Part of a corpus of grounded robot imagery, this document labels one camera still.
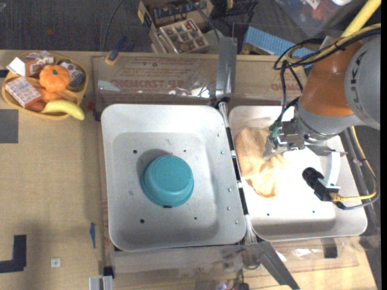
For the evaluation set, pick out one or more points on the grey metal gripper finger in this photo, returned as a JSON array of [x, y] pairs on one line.
[[268, 146], [280, 150]]

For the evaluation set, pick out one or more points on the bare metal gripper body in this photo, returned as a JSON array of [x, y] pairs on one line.
[[289, 134]]

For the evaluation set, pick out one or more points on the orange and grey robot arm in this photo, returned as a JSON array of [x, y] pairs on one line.
[[329, 89]]

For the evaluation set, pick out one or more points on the tan toy bread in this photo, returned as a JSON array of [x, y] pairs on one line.
[[257, 168]]

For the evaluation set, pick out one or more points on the white plastic tray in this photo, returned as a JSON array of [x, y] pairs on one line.
[[169, 131], [302, 216]]

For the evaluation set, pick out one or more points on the teal bowl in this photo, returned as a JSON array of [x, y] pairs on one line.
[[167, 181]]

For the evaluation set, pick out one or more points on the orange divided plate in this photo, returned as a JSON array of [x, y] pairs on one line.
[[77, 97]]

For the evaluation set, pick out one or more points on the yellow banana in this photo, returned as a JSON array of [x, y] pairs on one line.
[[65, 107]]

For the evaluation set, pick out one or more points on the small red and white can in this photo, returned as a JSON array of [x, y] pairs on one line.
[[74, 72]]

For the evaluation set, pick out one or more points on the orange toy pumpkin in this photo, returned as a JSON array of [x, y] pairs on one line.
[[54, 77]]

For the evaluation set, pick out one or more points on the red toy sausage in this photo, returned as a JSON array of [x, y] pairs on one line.
[[37, 106]]

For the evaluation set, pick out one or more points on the brown and red carton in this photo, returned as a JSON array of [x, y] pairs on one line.
[[37, 63]]

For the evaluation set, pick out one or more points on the red and white carton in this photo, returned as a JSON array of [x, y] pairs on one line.
[[22, 92]]

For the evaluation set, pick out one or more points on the small white carton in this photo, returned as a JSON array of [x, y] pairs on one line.
[[16, 66]]

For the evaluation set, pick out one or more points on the black cylinder on white bracket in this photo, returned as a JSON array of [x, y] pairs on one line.
[[317, 181]]

